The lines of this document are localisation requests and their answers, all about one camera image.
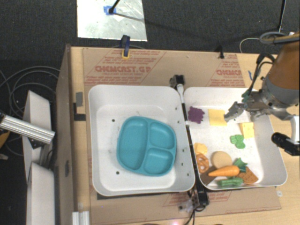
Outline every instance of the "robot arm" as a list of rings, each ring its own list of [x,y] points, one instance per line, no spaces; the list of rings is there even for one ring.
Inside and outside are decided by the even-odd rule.
[[[272,39],[273,43],[284,43],[277,58],[273,59],[271,55],[260,54],[252,85],[242,95],[242,103],[234,102],[229,112],[224,115],[224,119],[228,122],[246,110],[250,113],[252,121],[262,115],[270,114],[281,120],[290,120],[292,137],[274,134],[272,140],[291,155],[299,155],[299,116],[287,112],[288,107],[299,103],[299,32],[292,36]],[[264,41],[269,43],[272,39],[268,38]],[[252,91],[265,57],[272,60],[272,67],[263,80],[262,88],[259,91]]]

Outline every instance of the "toy pretzel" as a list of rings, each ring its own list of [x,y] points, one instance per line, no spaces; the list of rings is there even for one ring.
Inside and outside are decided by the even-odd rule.
[[[198,170],[200,173],[204,173],[208,170],[210,164],[208,162],[207,157],[205,157],[202,153],[196,155]]]

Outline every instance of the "black carpet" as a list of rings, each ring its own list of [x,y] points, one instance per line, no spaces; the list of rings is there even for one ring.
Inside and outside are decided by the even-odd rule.
[[[245,38],[257,38],[266,31],[276,31],[282,0],[142,0],[148,42],[132,44],[148,49],[214,51],[239,53]],[[49,66],[60,68],[65,44],[111,47],[117,40],[77,38],[76,0],[0,0],[0,71],[7,77],[24,68]],[[283,32],[297,31],[300,0],[287,0]],[[258,40],[242,44],[245,53],[278,53],[279,46],[263,45]],[[10,81],[13,86],[16,78]],[[22,83],[45,83],[55,89],[55,79],[32,74]],[[26,89],[16,98],[24,106]],[[32,88],[53,101],[50,91]],[[0,87],[0,109],[10,113],[8,90]],[[9,147],[22,153],[21,141]],[[6,147],[0,153],[0,225],[25,224],[26,181],[23,158]]]

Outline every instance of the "toy carrot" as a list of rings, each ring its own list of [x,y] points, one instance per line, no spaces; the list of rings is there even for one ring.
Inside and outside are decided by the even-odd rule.
[[[240,169],[238,166],[231,165],[221,167],[217,170],[210,172],[208,175],[211,177],[225,176],[225,177],[233,177],[240,173]]]

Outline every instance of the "blue divided plate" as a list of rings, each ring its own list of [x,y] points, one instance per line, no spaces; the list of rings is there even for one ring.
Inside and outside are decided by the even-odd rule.
[[[162,176],[174,165],[176,145],[176,135],[169,125],[145,117],[130,117],[119,134],[117,159],[132,172]]]

